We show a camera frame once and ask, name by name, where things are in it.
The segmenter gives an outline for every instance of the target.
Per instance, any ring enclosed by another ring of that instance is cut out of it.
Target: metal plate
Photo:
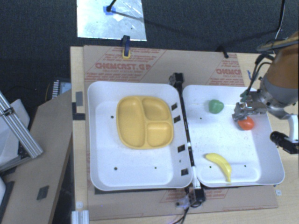
[[[146,41],[141,0],[117,0],[107,13],[112,1],[77,0],[78,37]]]

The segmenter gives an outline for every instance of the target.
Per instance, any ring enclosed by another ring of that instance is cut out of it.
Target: black fabric
[[[147,42],[132,47],[256,52],[274,39],[282,0],[142,0]],[[298,30],[299,0],[286,0],[279,38]],[[49,83],[70,77],[70,46],[117,46],[77,38],[76,0],[0,0],[0,91],[26,108],[45,101]]]

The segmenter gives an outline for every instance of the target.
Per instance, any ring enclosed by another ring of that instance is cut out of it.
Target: white tray
[[[208,187],[279,184],[285,172],[267,114],[253,115],[255,126],[241,130],[232,119],[235,103],[244,87],[189,85],[183,91],[196,175]],[[219,114],[208,110],[208,102],[224,103]],[[220,168],[208,161],[207,153],[222,155],[231,165],[231,183]]]
[[[174,123],[174,137],[168,146],[157,149],[131,149],[119,139],[116,107],[127,96],[153,96],[164,100]],[[101,190],[183,188],[192,179],[180,99],[167,84],[141,84],[99,81],[88,88],[91,180]],[[178,152],[178,147],[185,150]]]

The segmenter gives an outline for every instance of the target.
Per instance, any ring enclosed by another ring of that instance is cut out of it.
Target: wooden table
[[[72,79],[72,101],[76,101],[76,91],[82,91],[84,88],[84,68],[83,68],[83,47],[71,48],[71,79]],[[247,70],[252,71],[254,61],[258,54],[237,54],[242,76],[246,86],[249,85]],[[261,69],[262,76],[267,67]],[[254,88],[258,88],[259,82],[254,84]],[[298,114],[298,104],[286,108],[287,112]],[[85,112],[85,104],[77,107],[78,113]],[[269,115],[272,130],[285,134],[289,133],[288,122],[278,120]],[[76,210],[87,210],[87,184],[86,184],[86,149],[85,149],[85,122],[76,120],[73,122],[73,145],[74,145],[74,170],[75,170],[75,201],[80,201]],[[285,180],[276,187],[282,195],[277,196],[278,208],[266,210],[246,210],[246,211],[230,211],[218,213],[201,213],[189,214],[186,217],[186,224],[197,223],[296,223],[299,220],[299,168],[298,155],[290,155],[279,149],[283,166],[285,168]],[[152,224],[152,223],[173,223],[181,216],[160,216],[160,217],[142,217],[127,218],[114,220],[91,221],[91,224]]]

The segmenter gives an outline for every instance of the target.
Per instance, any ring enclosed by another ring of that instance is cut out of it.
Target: toy banana
[[[230,180],[230,175],[232,172],[232,167],[230,164],[226,161],[225,158],[223,158],[219,154],[211,153],[211,154],[206,154],[206,159],[208,159],[211,162],[216,163],[224,172],[225,176],[227,177],[228,182],[231,182]]]

